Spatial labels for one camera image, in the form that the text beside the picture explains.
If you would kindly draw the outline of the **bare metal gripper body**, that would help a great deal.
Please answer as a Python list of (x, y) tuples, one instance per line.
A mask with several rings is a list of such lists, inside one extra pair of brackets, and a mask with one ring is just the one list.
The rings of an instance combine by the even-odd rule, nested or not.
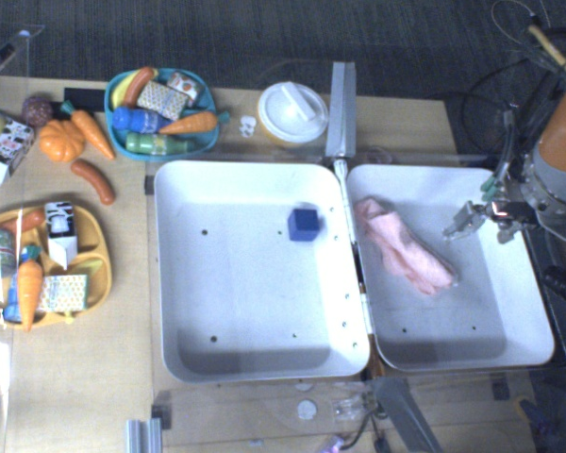
[(514, 224), (518, 231), (541, 227), (566, 242), (566, 181), (491, 176), (483, 184), (483, 200), (498, 225)]

